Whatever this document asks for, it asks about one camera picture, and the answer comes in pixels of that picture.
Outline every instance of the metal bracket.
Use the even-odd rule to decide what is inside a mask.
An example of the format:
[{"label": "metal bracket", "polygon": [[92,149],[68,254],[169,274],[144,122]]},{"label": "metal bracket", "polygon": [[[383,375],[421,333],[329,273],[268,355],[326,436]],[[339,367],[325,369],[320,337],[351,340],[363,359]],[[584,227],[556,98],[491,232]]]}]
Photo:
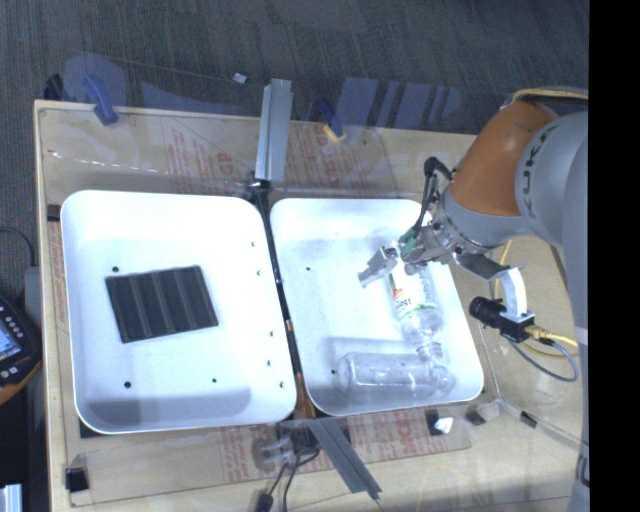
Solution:
[{"label": "metal bracket", "polygon": [[255,177],[283,182],[293,94],[289,80],[271,79],[264,88]]}]

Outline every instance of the blue clamp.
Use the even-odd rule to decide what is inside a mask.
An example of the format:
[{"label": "blue clamp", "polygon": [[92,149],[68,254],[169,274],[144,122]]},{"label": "blue clamp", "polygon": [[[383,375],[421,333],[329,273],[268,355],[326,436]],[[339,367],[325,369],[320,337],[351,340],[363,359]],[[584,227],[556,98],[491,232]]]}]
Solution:
[{"label": "blue clamp", "polygon": [[118,115],[113,111],[111,99],[102,79],[95,73],[89,73],[82,79],[82,88],[89,98],[96,104],[93,111],[105,126],[118,120]]},{"label": "blue clamp", "polygon": [[313,106],[320,111],[322,117],[327,123],[324,126],[324,131],[327,136],[333,142],[342,142],[347,137],[347,134],[342,129],[342,123],[340,123],[340,119],[338,119],[338,116],[331,104],[325,98],[320,97],[315,101]]}]

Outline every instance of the gray carpet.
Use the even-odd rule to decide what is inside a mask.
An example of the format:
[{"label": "gray carpet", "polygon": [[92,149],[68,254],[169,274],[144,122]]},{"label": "gray carpet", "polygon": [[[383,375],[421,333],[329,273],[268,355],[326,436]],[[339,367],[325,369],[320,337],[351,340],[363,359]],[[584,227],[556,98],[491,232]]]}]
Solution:
[{"label": "gray carpet", "polygon": [[[515,90],[588,88],[589,17],[588,0],[3,0],[0,226],[36,243],[32,104],[56,73],[73,91],[97,67],[121,104],[247,115],[283,78],[296,119],[352,98],[344,122],[477,133]],[[19,296],[28,261],[0,233],[1,294]]]}]

